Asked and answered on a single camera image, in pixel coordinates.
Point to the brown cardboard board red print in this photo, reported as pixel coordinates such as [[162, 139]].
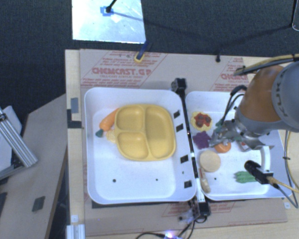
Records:
[[129, 68]]

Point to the tan round biscuit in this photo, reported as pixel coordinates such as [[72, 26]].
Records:
[[209, 161]]

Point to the orange round toy food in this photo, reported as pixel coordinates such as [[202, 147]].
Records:
[[223, 148]]

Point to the yellow divided plate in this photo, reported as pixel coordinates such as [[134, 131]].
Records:
[[144, 132]]

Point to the white plastic tray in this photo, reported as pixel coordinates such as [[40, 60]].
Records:
[[139, 180], [229, 183]]

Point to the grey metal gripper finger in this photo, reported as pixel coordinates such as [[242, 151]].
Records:
[[214, 140], [226, 141]]

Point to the purple grapes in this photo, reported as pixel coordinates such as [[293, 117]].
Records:
[[201, 139]]

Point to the black cylinder on white bracket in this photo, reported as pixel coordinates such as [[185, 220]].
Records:
[[256, 172]]

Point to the pale yellow toy food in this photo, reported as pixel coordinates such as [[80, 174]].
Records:
[[110, 136]]

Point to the thin black and white rod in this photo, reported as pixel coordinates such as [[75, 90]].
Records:
[[190, 143]]

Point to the yellow pizza with red topping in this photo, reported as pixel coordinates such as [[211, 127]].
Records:
[[201, 120]]

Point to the orange carrot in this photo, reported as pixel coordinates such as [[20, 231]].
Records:
[[108, 121]]

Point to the green toy beans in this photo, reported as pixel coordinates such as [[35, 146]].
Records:
[[244, 177]]

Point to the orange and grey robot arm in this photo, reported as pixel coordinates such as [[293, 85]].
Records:
[[261, 101]]

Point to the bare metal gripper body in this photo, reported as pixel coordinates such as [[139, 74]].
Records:
[[239, 133]]

